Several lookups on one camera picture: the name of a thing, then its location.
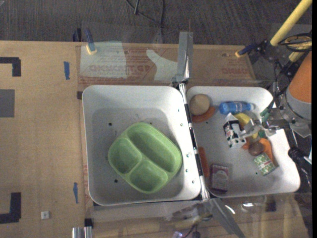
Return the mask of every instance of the small white cube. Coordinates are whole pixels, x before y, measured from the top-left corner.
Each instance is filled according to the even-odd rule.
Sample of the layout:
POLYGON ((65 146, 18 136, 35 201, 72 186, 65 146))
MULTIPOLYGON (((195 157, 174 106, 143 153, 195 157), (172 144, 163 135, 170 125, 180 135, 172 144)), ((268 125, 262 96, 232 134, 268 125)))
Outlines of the small white cube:
POLYGON ((42 219, 42 220, 49 219, 50 216, 51 216, 51 214, 50 214, 49 211, 41 212, 41 219, 42 219))

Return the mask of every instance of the round tan object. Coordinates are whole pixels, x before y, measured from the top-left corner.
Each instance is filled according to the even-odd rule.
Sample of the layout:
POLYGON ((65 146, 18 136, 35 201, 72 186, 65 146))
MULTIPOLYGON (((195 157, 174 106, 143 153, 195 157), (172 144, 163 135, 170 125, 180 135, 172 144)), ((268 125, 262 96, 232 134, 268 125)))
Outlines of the round tan object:
POLYGON ((190 100, 189 111, 194 116, 200 116, 207 112, 209 106, 208 96, 205 94, 197 94, 190 100))

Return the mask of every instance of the gray square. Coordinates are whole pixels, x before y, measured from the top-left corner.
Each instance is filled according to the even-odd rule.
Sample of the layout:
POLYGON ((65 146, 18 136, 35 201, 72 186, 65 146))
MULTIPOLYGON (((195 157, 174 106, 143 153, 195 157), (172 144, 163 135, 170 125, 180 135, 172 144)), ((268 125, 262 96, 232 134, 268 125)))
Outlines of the gray square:
POLYGON ((0 118, 14 117, 14 90, 0 89, 0 118))

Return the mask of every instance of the blue bottle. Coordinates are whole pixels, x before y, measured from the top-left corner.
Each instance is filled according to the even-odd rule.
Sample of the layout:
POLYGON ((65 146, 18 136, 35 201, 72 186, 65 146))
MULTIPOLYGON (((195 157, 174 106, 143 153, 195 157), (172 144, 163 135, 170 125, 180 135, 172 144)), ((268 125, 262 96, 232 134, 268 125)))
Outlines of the blue bottle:
POLYGON ((229 113, 237 114, 246 110, 253 110, 254 105, 247 102, 232 101, 232 102, 222 102, 219 106, 220 113, 227 115, 229 113))

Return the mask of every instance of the dark floor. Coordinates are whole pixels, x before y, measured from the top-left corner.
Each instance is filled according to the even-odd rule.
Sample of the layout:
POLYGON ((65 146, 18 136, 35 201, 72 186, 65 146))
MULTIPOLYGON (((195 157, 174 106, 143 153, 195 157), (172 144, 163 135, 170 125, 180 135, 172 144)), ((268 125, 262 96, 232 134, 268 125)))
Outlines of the dark floor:
MULTIPOLYGON (((301 0, 140 0, 138 15, 136 0, 1 1, 0 40, 72 41, 89 27, 95 41, 178 43, 190 30, 194 44, 248 45, 272 37, 301 0)), ((311 27, 310 7, 295 31, 311 27)), ((309 153, 310 139, 298 142, 309 153)))

